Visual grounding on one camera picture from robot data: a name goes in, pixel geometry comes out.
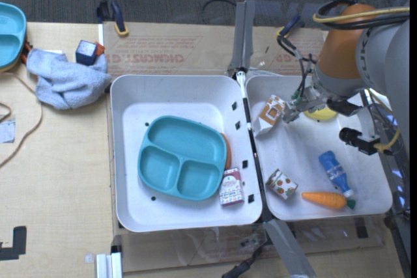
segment dark blue cube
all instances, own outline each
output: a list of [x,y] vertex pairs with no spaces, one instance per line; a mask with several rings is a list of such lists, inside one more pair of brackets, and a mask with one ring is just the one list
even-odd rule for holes
[[76,51],[76,62],[87,66],[93,65],[96,61],[96,49],[97,45],[95,43],[82,40]]

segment blue plate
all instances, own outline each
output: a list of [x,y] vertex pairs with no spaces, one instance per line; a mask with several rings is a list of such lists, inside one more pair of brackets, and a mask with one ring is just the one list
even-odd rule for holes
[[216,130],[192,120],[162,116],[149,125],[139,151],[139,177],[150,188],[192,201],[220,186],[227,147]]
[[25,14],[16,6],[0,3],[0,71],[18,60],[25,36]]

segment orange carrot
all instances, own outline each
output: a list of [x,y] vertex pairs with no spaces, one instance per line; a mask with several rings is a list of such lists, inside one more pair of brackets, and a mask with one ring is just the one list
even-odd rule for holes
[[301,196],[307,201],[315,202],[316,204],[324,205],[329,208],[343,208],[348,205],[346,198],[340,193],[325,191],[303,192]]
[[226,164],[224,166],[224,169],[229,169],[230,168],[230,164],[232,162],[232,156],[231,156],[229,141],[227,141],[227,138],[224,135],[224,133],[220,133],[220,134],[222,135],[224,141],[226,142],[226,149],[227,149]]

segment small box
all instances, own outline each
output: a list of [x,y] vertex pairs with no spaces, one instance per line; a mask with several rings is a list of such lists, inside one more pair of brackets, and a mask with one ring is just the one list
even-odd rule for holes
[[298,187],[298,185],[291,181],[287,175],[280,171],[280,169],[276,169],[272,175],[269,176],[269,179],[266,181],[266,186],[285,200],[288,199]]
[[228,169],[223,173],[219,192],[220,204],[223,206],[245,201],[238,168]]
[[276,95],[271,95],[259,116],[253,122],[255,136],[271,130],[285,107],[285,101]]
[[87,66],[93,65],[96,61],[97,44],[81,41],[76,50],[76,62]]

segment robotic arm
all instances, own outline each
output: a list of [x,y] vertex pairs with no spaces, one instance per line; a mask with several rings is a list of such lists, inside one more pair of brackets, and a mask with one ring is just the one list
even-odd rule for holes
[[[335,6],[347,8],[339,17],[326,14]],[[339,138],[361,152],[377,152],[371,115],[348,99],[366,88],[386,96],[409,156],[409,3],[406,7],[376,10],[355,0],[323,5],[313,18],[331,27],[312,73],[311,85],[286,103],[283,120],[294,121],[303,111],[326,105],[345,116],[358,115],[362,131],[344,128]]]

